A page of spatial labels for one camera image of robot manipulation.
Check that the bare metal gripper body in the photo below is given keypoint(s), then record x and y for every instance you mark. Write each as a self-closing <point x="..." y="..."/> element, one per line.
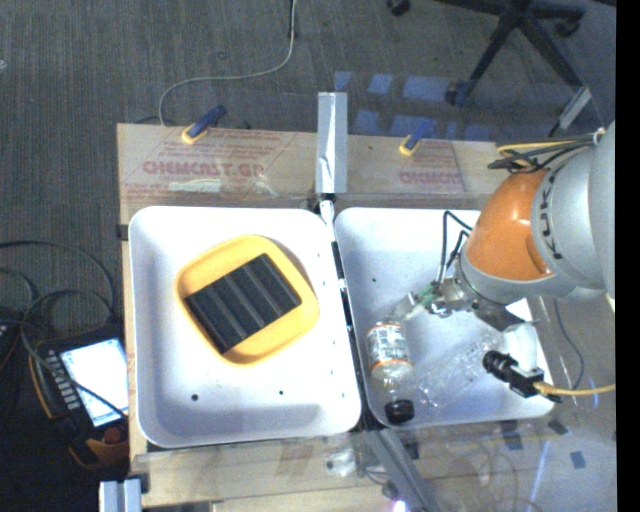
<point x="457" y="295"/>

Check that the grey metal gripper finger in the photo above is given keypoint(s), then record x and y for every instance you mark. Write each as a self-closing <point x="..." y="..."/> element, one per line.
<point x="417" y="311"/>
<point x="440" y="311"/>

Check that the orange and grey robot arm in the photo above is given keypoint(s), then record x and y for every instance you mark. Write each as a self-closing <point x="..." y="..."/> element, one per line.
<point x="505" y="240"/>

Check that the clear bottle with orange label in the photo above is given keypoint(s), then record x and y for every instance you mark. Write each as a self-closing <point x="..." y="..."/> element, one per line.
<point x="387" y="350"/>

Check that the crumpled clear plastic bottle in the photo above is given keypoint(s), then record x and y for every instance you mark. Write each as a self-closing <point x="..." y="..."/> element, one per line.
<point x="455" y="372"/>

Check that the white plastic tray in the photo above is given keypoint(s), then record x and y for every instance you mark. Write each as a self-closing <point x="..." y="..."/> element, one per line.
<point x="165" y="400"/>
<point x="390" y="250"/>

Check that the black ribbed rectangular block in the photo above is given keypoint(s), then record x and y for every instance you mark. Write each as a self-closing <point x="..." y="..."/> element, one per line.
<point x="242" y="302"/>

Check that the brown cardboard board red print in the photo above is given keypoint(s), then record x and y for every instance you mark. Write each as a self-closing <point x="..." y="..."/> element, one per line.
<point x="210" y="165"/>

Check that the black office chair base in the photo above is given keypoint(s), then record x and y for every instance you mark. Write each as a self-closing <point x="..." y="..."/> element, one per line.
<point x="520" y="20"/>

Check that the black cylinder on white bracket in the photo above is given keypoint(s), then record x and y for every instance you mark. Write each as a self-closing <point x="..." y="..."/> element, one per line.
<point x="520" y="350"/>

